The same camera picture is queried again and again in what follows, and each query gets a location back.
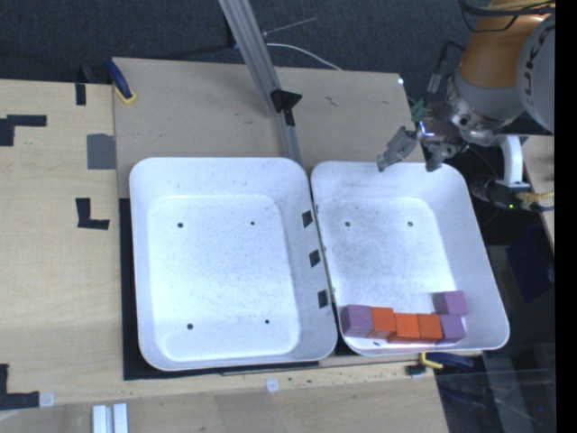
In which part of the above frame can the purple cube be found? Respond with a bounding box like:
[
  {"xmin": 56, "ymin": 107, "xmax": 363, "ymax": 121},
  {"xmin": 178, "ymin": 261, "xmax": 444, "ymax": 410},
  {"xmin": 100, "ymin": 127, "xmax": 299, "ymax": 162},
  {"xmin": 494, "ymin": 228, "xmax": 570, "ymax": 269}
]
[
  {"xmin": 432, "ymin": 290, "xmax": 471, "ymax": 318},
  {"xmin": 439, "ymin": 313, "xmax": 468, "ymax": 344},
  {"xmin": 339, "ymin": 304, "xmax": 375, "ymax": 339}
]

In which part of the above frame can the orange cube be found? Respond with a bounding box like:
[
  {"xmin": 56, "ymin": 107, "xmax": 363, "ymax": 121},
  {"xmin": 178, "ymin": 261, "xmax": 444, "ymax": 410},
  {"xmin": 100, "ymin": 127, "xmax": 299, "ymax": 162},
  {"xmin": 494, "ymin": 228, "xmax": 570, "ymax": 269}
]
[
  {"xmin": 371, "ymin": 306, "xmax": 398, "ymax": 334},
  {"xmin": 417, "ymin": 313, "xmax": 444, "ymax": 342},
  {"xmin": 394, "ymin": 312, "xmax": 423, "ymax": 340}
]

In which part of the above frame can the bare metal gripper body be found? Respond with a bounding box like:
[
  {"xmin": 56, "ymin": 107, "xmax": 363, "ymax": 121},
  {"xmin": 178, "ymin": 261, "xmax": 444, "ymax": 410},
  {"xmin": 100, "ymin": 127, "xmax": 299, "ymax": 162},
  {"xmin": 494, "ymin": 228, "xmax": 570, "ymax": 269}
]
[{"xmin": 415, "ymin": 100, "xmax": 498, "ymax": 156}]

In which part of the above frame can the white plastic tray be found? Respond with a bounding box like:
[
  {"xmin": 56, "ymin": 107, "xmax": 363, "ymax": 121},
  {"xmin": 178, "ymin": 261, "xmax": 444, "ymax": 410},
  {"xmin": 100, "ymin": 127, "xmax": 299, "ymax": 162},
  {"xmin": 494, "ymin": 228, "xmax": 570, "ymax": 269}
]
[
  {"xmin": 309, "ymin": 160, "xmax": 511, "ymax": 358},
  {"xmin": 128, "ymin": 156, "xmax": 340, "ymax": 373}
]

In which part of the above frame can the brown flat board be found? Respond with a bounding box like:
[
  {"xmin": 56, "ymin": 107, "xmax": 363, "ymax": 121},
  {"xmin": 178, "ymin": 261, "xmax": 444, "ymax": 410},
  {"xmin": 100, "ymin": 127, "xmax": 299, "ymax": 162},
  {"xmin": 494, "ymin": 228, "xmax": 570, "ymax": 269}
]
[{"xmin": 111, "ymin": 56, "xmax": 437, "ymax": 382}]

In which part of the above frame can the black cylinder on white bracket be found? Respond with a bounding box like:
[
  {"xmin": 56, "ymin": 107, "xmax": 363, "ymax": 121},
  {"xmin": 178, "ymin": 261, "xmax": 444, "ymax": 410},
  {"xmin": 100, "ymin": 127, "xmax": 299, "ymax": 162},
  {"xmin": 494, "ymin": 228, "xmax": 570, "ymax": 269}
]
[{"xmin": 470, "ymin": 134, "xmax": 531, "ymax": 212}]

